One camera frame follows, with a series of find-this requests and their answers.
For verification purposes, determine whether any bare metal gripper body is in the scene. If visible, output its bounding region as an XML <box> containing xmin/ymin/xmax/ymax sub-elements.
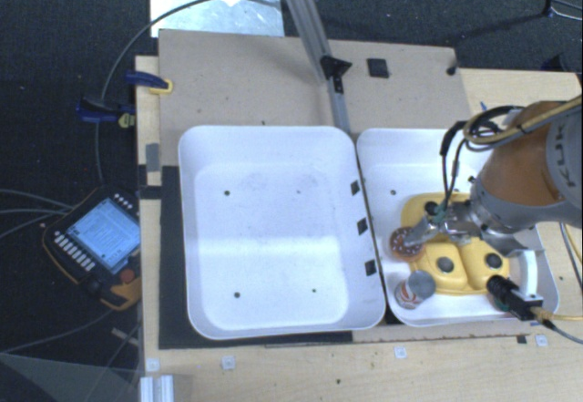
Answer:
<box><xmin>425</xmin><ymin>202</ymin><xmax>485</xmax><ymax>248</ymax></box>

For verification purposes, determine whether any brown dotted biscuit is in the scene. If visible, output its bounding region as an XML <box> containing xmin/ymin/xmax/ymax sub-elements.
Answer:
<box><xmin>389</xmin><ymin>226</ymin><xmax>425</xmax><ymax>263</ymax></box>

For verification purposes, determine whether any yellow divided plate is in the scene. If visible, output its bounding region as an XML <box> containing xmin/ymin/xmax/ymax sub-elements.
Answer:
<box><xmin>400</xmin><ymin>192</ymin><xmax>511</xmax><ymax>299</ymax></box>

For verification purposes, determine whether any red and white can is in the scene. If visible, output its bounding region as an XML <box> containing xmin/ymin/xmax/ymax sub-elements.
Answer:
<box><xmin>394</xmin><ymin>270</ymin><xmax>437</xmax><ymax>310</ymax></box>

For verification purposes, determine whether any white plastic tray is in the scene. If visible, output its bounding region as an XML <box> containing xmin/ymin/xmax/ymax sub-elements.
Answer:
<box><xmin>355</xmin><ymin>127</ymin><xmax>560</xmax><ymax>328</ymax></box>
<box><xmin>177</xmin><ymin>125</ymin><xmax>387</xmax><ymax>341</ymax></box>

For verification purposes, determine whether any small black square block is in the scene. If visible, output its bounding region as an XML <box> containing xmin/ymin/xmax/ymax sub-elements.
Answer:
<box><xmin>366</xmin><ymin>57</ymin><xmax>391</xmax><ymax>79</ymax></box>

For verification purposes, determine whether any brown cardboard board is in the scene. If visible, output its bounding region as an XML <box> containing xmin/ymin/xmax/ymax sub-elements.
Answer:
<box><xmin>157</xmin><ymin>27</ymin><xmax>532</xmax><ymax>350</ymax></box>

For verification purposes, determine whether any black cylinder on white bracket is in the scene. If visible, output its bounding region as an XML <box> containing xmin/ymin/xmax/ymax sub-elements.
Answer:
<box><xmin>486</xmin><ymin>248</ymin><xmax>547</xmax><ymax>323</ymax></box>

